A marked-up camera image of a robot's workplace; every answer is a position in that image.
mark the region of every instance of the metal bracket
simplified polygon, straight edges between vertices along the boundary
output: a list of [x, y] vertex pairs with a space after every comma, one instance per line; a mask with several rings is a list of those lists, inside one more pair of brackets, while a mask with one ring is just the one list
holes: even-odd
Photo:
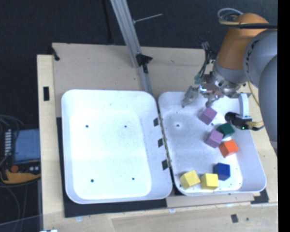
[[152, 57], [149, 57], [149, 56], [145, 56], [143, 54], [138, 54], [136, 55], [136, 60], [139, 64], [139, 66], [142, 66], [143, 67], [143, 71], [145, 73], [148, 74], [148, 68], [147, 68], [147, 64], [152, 60], [153, 58]]
[[145, 17], [145, 18], [142, 18], [142, 19], [133, 20], [133, 24], [136, 24], [137, 22], [140, 22], [140, 21], [146, 21], [146, 20], [149, 20], [149, 19], [152, 19], [152, 18], [156, 18], [158, 16], [162, 16], [162, 14], [156, 14], [156, 15], [152, 15], [152, 16]]
[[249, 101], [248, 95], [246, 93], [241, 93], [238, 97], [240, 102], [240, 115], [242, 118], [247, 118], [249, 116]]

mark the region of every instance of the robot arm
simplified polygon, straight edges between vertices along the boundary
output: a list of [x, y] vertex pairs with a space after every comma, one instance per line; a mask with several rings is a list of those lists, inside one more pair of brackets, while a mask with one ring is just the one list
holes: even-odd
[[219, 22], [230, 28], [211, 73], [197, 75], [199, 87], [189, 88], [182, 107], [199, 94], [208, 98], [206, 106], [224, 95], [238, 98], [237, 90], [249, 81], [259, 89], [264, 127], [277, 154], [277, 26], [257, 14], [230, 8], [219, 10], [217, 15]]

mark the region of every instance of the black clip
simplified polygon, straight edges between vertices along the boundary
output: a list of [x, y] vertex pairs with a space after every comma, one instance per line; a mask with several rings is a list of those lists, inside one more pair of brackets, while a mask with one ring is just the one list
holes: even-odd
[[56, 61], [59, 61], [59, 60], [60, 60], [60, 58], [58, 57], [58, 55], [57, 55], [55, 49], [52, 48], [51, 46], [48, 48], [48, 54], [54, 55], [54, 59], [55, 59]]
[[139, 64], [139, 66], [143, 66], [143, 71], [144, 73], [148, 73], [148, 68], [147, 68], [147, 64], [152, 60], [152, 57], [149, 56], [145, 56], [143, 54], [138, 54], [136, 55], [136, 60], [137, 63]]

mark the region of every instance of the green cube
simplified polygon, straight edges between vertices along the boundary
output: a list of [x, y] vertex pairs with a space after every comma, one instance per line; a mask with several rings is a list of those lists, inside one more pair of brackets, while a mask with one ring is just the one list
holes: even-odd
[[216, 130], [223, 134], [223, 138], [230, 137], [234, 133], [234, 129], [229, 123], [220, 125]]

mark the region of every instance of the yellow cube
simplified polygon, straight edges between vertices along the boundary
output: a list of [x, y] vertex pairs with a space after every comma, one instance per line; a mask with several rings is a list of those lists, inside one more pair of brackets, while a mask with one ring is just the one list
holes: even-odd
[[184, 189], [187, 189], [201, 182], [194, 170], [183, 174], [179, 180]]
[[214, 190], [219, 186], [218, 174], [203, 174], [201, 176], [201, 188]]

